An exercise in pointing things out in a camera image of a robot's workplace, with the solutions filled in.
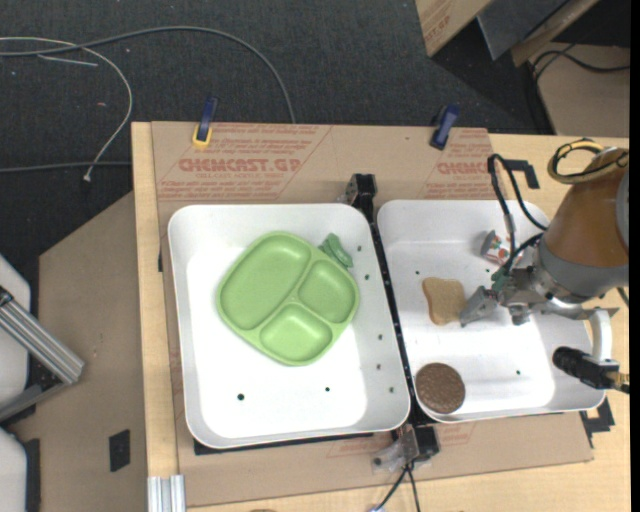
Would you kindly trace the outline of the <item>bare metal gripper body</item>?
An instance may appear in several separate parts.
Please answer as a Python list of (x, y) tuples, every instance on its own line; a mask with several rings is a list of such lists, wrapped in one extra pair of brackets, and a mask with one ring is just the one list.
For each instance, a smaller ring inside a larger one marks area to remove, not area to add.
[(575, 295), (556, 282), (542, 267), (527, 266), (500, 269), (493, 275), (493, 290), (499, 304), (528, 305), (533, 313), (555, 314), (562, 317), (585, 317), (582, 304), (585, 297)]

